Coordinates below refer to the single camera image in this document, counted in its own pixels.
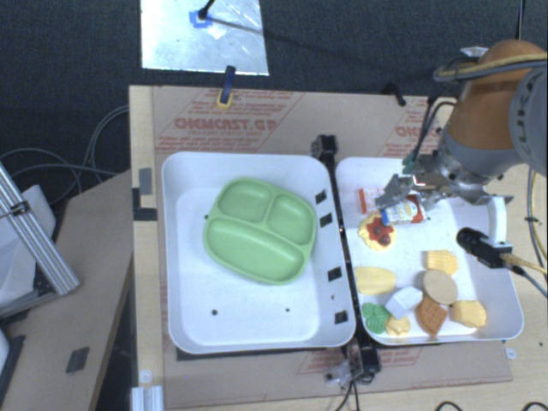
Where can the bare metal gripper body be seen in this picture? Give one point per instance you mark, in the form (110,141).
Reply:
(458,180)

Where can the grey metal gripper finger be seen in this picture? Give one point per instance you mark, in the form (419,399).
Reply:
(396,191)
(427,201)

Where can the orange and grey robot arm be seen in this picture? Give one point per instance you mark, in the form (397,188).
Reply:
(488,114)

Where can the red and white carton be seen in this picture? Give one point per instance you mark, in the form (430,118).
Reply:
(367,199)

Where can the white plastic tray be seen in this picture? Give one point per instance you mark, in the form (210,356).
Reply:
(428,238)
(240,315)

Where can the yellow pizza slice red toppings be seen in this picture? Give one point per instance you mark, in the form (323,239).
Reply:
(377,231)

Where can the yellow ridged toy chip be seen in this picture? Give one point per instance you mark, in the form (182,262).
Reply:
(441,260)
(468,313)

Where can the thin black rod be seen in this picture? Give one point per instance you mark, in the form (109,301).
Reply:
(342,229)

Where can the tan round biscuit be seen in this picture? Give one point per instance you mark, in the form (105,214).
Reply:
(441,287)

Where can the yellow oval toy potato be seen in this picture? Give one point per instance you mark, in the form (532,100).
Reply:
(374,281)

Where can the white wedge block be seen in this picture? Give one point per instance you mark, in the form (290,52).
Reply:
(402,302)

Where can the orange toy waffle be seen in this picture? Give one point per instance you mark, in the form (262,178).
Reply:
(430,317)

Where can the green toy lettuce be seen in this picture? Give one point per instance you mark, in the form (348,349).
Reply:
(374,317)

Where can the small yellow toy piece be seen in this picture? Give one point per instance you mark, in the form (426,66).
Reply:
(398,327)

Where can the brown cardboard board red print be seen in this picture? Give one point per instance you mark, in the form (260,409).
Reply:
(274,118)

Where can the green divided plate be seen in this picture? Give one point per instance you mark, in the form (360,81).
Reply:
(257,234)

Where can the black cylinder on white bracket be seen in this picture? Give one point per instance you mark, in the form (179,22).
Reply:
(481,242)

